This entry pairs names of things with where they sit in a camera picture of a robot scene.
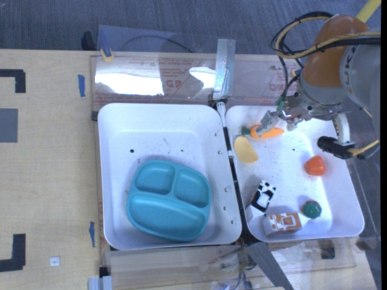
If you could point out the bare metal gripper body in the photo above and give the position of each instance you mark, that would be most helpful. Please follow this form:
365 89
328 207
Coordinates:
314 111

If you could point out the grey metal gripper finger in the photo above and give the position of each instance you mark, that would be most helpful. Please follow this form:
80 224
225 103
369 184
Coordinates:
268 122
293 124

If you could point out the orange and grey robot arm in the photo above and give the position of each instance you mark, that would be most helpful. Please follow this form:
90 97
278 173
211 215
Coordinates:
329 62

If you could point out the orange carrot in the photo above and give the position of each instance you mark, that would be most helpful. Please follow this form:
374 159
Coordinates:
273 132

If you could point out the yellow oval toy food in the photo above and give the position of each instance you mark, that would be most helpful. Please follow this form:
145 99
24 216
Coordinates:
245 150

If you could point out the orange rounded toy food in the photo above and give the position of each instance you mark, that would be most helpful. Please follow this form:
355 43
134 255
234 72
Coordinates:
315 165

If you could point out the white plastic tray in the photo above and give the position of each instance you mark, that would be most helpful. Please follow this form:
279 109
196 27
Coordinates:
169 131
284 174

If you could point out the black and white carton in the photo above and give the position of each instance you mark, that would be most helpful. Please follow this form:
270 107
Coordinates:
263 196

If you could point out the green round toy food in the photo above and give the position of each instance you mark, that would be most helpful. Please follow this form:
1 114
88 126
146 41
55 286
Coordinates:
312 209

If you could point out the brown and white carton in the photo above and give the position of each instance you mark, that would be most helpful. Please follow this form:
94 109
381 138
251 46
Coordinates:
282 223

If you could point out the blue divided plate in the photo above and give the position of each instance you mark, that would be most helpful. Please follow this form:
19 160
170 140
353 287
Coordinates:
169 204

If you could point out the black cylinder on white bracket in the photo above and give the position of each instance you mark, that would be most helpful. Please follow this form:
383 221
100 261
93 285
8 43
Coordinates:
334 146

